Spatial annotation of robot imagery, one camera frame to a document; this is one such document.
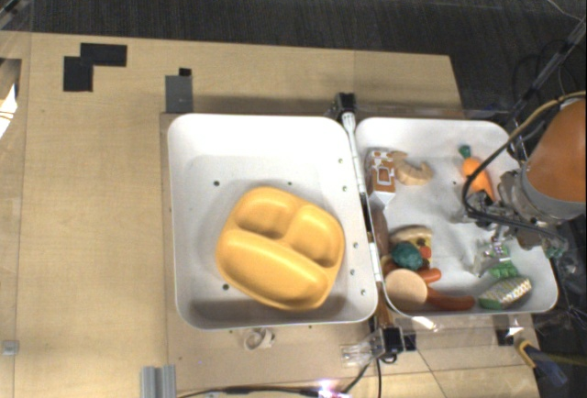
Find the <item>toy carrot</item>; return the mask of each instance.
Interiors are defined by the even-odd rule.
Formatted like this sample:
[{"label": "toy carrot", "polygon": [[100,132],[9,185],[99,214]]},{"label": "toy carrot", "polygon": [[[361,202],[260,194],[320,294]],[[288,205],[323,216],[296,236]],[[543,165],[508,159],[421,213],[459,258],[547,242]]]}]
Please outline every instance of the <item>toy carrot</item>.
[{"label": "toy carrot", "polygon": [[[479,168],[482,162],[479,159],[476,159],[471,156],[471,147],[468,145],[463,145],[459,147],[459,153],[463,159],[462,162],[462,172],[465,175],[465,178],[469,178],[469,175],[472,175],[475,170]],[[475,178],[471,182],[471,189],[477,193],[479,191],[485,191],[487,195],[495,201],[495,195],[493,194],[493,186],[492,181],[489,179],[489,174],[487,171],[483,170],[477,178]]]}]

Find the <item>beige round object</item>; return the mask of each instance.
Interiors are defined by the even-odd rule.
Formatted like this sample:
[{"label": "beige round object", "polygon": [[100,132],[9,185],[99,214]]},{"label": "beige round object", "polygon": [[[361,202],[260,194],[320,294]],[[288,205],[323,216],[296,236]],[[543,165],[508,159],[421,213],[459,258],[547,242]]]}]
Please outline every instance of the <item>beige round object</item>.
[{"label": "beige round object", "polygon": [[420,310],[426,303],[428,287],[415,272],[405,269],[391,271],[385,276],[385,291],[400,310]]}]

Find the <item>yellow plate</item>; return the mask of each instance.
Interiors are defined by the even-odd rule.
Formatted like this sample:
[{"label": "yellow plate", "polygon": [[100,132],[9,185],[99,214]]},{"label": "yellow plate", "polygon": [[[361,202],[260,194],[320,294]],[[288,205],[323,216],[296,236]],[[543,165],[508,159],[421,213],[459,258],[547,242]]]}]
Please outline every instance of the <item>yellow plate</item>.
[{"label": "yellow plate", "polygon": [[319,307],[344,255],[344,233],[331,214],[267,186],[237,202],[216,245],[216,266],[228,283],[282,310]]}]

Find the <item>white tray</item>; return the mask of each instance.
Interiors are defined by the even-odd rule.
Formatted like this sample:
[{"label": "white tray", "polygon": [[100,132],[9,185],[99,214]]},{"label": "white tray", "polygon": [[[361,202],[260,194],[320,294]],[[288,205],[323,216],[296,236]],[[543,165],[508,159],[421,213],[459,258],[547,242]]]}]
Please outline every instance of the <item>white tray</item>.
[{"label": "white tray", "polygon": [[[481,279],[471,273],[478,240],[489,241],[492,233],[473,223],[451,223],[461,208],[460,191],[464,179],[460,173],[460,145],[471,146],[474,156],[485,159],[507,140],[503,129],[484,121],[438,119],[369,118],[356,132],[361,157],[370,148],[401,150],[413,163],[426,161],[435,173],[424,186],[396,184],[396,196],[385,210],[390,231],[402,226],[424,225],[433,231],[432,266],[442,271],[442,279],[433,287],[448,294],[478,296],[495,279],[486,273]],[[517,167],[506,152],[489,167],[493,185],[505,171]],[[517,242],[508,244],[514,265],[527,276],[533,289],[522,301],[506,312],[545,312],[557,302],[558,287],[550,262],[541,248],[521,249]],[[491,315],[502,312],[475,306],[463,314]],[[434,312],[434,315],[455,315]]]},{"label": "white tray", "polygon": [[[170,126],[168,145],[176,303],[188,324],[221,329],[350,323],[372,315],[377,292],[342,126],[324,117],[184,115]],[[323,207],[343,227],[345,256],[330,295],[316,310],[287,313],[232,287],[225,290],[216,242],[240,196],[260,185]]]}]

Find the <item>wooden table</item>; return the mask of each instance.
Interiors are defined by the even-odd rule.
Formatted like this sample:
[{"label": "wooden table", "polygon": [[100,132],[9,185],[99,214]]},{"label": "wooden table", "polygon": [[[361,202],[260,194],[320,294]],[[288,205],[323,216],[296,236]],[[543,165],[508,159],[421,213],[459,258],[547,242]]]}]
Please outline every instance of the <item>wooden table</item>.
[{"label": "wooden table", "polygon": [[[126,44],[127,67],[94,67],[92,93],[65,93],[63,57],[79,56],[81,42]],[[360,326],[306,327],[303,335],[288,329],[283,357],[294,352],[299,363],[267,363],[255,351],[234,368],[223,354],[237,349],[236,333],[168,328],[160,147],[164,77],[180,67],[193,70],[197,111],[322,113],[337,92],[373,103],[459,107],[449,58],[33,34],[29,66],[16,398],[137,397],[140,369],[168,361],[178,367],[180,391],[191,387],[185,374],[206,363],[216,373],[201,375],[205,380],[196,388],[239,378],[302,381],[311,364],[322,361],[335,379],[357,373],[341,369],[332,350],[342,338],[362,334]],[[470,326],[470,318],[455,319],[453,339],[457,331],[489,334],[480,346],[446,349],[450,344],[440,342],[425,352],[402,354],[383,369],[383,395],[537,396],[532,371],[513,348],[496,346],[491,323],[485,330]],[[201,347],[178,358],[172,346],[178,341]],[[315,352],[311,359],[305,359],[303,346]],[[256,363],[272,369],[255,369]],[[302,372],[290,373],[296,368]],[[375,395],[372,374],[353,396]]]}]

